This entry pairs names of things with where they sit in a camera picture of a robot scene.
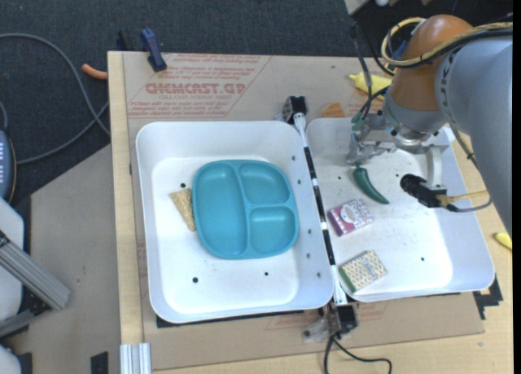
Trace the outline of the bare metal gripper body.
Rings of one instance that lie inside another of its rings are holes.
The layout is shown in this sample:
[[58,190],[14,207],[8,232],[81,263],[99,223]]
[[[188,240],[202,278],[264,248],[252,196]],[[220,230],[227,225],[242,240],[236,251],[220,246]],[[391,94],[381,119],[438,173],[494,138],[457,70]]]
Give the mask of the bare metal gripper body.
[[398,149],[417,153],[432,132],[417,131],[397,121],[390,114],[369,114],[359,131],[358,140],[365,147],[381,147],[383,153]]

